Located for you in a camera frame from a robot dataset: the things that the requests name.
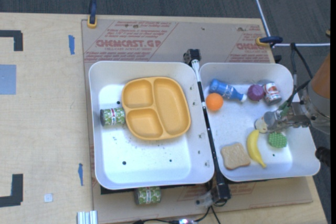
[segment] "yellow divided plate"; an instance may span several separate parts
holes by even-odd
[[[143,140],[161,140],[184,134],[190,113],[181,86],[167,77],[148,77],[128,82],[121,94],[126,124]]]

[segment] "white tray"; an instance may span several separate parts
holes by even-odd
[[[169,77],[183,89],[191,116],[189,130],[168,140],[141,140],[127,125],[103,127],[100,109],[122,106],[124,85],[143,77]],[[97,62],[89,70],[94,136],[94,164],[99,184],[107,189],[201,184],[214,174],[196,76],[184,63]]]
[[[261,79],[275,82],[282,100],[286,101],[292,94],[293,78],[287,68],[270,63],[206,63],[200,69],[204,97],[213,79],[234,86],[238,92],[247,93],[251,84]],[[263,100],[259,102],[247,99],[244,103],[235,100],[224,100],[222,108],[217,112],[208,110],[216,154],[222,174],[235,182],[264,180],[284,177],[309,176],[320,169],[320,162],[315,157],[316,147],[308,128],[288,128],[282,132],[288,140],[285,148],[271,147],[267,135],[260,133],[258,147],[266,168],[255,161],[249,166],[235,170],[225,168],[221,156],[221,148],[240,142],[247,150],[248,134],[254,129],[254,122],[266,111],[274,111],[281,103],[268,106]]]

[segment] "orange fruit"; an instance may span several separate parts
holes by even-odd
[[[213,92],[206,97],[205,103],[208,109],[217,111],[222,107],[224,100],[219,93]]]

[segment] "blue bottle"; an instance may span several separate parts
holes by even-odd
[[[244,102],[247,98],[246,94],[241,94],[237,90],[224,82],[214,79],[210,83],[209,92],[219,93],[223,98],[227,99],[238,99],[240,102]]]

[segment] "yellow banana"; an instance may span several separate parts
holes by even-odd
[[[254,161],[261,164],[263,168],[266,167],[264,163],[260,151],[258,149],[258,138],[259,138],[259,130],[253,130],[247,137],[247,151],[250,158]]]

